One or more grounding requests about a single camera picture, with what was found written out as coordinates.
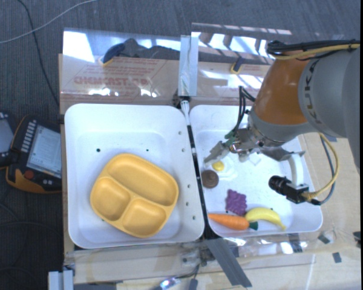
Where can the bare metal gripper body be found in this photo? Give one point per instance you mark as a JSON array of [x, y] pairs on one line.
[[245, 139]]

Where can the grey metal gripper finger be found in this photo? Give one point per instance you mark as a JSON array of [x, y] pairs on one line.
[[217, 153], [245, 156]]

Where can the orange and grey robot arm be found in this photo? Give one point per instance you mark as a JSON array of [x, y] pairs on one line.
[[326, 95]]

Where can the white and yellow fried egg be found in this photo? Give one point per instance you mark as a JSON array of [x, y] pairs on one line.
[[218, 165]]

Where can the white plastic tray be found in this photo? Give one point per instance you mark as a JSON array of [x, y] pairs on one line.
[[127, 125], [260, 183]]

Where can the purple grapes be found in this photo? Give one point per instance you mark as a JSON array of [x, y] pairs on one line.
[[236, 202]]

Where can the yellow banana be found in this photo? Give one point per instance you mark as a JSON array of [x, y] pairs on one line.
[[263, 214]]

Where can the orange carrot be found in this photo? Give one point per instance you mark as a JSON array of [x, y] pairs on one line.
[[230, 221]]

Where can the yellow divided plate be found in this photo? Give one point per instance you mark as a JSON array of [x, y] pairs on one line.
[[139, 174]]

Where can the brown cardboard board red print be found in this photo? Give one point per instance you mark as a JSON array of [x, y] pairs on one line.
[[348, 210]]

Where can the black cylinder on white bracket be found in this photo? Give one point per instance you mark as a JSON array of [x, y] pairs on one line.
[[295, 192]]

